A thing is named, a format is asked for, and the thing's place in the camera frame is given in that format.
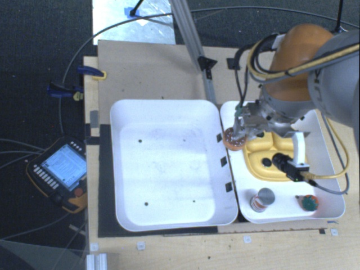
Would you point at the yellow divided plate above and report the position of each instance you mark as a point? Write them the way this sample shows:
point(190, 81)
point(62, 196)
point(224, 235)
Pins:
point(260, 150)

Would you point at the black block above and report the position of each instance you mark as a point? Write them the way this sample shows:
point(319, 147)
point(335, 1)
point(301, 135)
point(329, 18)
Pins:
point(233, 63)

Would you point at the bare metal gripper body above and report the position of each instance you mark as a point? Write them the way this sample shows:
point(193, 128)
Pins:
point(254, 119)

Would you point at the orange carrot with green top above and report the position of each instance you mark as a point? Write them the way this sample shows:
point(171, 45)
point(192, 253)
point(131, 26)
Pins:
point(310, 203)

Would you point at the red and white can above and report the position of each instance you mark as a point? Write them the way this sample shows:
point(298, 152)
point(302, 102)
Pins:
point(261, 201)

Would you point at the brown doughnut with pink icing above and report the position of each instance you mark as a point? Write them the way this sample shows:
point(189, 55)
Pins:
point(231, 143)

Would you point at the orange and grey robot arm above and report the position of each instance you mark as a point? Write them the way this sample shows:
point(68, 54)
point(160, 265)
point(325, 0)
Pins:
point(298, 66)

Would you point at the brown cardboard board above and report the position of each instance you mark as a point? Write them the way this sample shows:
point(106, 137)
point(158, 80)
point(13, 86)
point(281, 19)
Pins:
point(157, 72)

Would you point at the white plastic tray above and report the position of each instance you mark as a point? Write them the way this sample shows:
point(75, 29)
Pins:
point(168, 167)
point(284, 204)

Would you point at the black cylinder on white bracket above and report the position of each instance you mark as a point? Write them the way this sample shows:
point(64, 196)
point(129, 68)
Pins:
point(298, 150)

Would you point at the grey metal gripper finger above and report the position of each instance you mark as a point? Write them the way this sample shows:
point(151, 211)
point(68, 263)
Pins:
point(238, 128)

